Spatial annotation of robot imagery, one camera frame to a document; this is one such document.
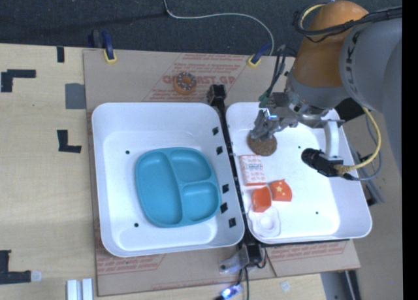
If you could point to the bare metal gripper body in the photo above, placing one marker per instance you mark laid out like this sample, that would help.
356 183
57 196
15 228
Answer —
282 114

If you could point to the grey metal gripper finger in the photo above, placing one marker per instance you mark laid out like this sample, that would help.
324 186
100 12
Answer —
272 125
258 127

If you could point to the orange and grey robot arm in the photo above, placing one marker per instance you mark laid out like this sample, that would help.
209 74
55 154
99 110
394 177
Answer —
326 60

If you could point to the brown round biscuit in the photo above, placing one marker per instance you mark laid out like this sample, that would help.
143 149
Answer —
263 148

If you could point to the thin black rod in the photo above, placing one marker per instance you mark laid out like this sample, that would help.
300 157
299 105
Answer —
232 161

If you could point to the white and orange packet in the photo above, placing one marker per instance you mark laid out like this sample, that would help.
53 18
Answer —
252 171

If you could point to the red carton with yellow star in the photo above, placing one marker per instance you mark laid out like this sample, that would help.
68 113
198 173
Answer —
281 191

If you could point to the orange carton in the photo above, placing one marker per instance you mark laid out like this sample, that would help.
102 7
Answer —
261 199

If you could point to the white plastic tray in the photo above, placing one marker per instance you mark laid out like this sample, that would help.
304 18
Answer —
117 174
313 194

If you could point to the orange sprinkled doughnut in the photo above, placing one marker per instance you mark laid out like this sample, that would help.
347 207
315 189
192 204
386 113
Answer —
180 88

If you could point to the white fried egg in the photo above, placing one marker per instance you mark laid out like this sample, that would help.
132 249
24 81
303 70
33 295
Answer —
266 223

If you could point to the brown cardboard board red print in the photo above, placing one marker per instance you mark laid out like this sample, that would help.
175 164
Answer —
156 73

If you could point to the blue divided plate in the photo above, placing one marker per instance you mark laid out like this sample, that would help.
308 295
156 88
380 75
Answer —
156 181

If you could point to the black cylinder on white bracket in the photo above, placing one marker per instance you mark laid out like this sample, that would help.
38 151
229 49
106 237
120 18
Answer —
321 160

